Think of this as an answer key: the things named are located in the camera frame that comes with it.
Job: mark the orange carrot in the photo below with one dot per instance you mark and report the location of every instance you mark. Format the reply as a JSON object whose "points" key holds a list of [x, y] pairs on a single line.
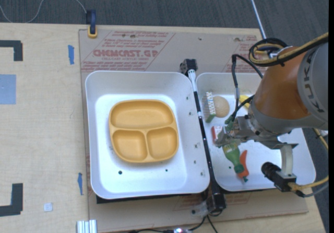
{"points": [[243, 165]]}

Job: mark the white plastic tray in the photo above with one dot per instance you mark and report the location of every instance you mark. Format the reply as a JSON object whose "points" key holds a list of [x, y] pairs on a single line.
{"points": [[146, 179], [263, 172]]}

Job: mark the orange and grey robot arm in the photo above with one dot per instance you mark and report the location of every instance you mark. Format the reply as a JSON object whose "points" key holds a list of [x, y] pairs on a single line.
{"points": [[281, 91]]}

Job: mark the brown cardboard board red print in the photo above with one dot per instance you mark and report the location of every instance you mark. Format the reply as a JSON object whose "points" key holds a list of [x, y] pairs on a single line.
{"points": [[125, 51]]}

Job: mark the orange divided plate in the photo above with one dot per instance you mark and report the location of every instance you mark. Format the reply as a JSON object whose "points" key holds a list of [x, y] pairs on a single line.
{"points": [[142, 114]]}

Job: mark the yellow banana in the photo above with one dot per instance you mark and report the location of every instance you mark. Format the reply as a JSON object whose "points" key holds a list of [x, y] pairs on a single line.
{"points": [[244, 99]]}

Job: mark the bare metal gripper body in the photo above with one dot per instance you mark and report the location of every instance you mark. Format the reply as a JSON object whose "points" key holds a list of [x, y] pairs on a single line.
{"points": [[244, 127]]}

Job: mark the thin black and white rod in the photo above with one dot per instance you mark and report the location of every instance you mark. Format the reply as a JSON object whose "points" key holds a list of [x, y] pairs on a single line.
{"points": [[206, 145]]}

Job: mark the red and white packet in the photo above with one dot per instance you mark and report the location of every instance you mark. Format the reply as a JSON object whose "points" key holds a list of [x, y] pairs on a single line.
{"points": [[215, 134]]}

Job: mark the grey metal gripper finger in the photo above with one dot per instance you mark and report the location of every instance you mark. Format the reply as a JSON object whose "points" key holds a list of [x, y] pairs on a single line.
{"points": [[227, 130], [221, 140]]}

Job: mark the beige bread roll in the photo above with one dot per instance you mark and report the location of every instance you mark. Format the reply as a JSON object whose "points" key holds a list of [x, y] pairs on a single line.
{"points": [[221, 106]]}

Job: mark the green plastic bottle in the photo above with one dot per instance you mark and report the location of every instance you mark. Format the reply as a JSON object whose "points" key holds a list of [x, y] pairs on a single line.
{"points": [[235, 157]]}

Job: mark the black cylinder on white bracket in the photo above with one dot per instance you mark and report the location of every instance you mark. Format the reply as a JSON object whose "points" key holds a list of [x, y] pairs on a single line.
{"points": [[283, 172]]}

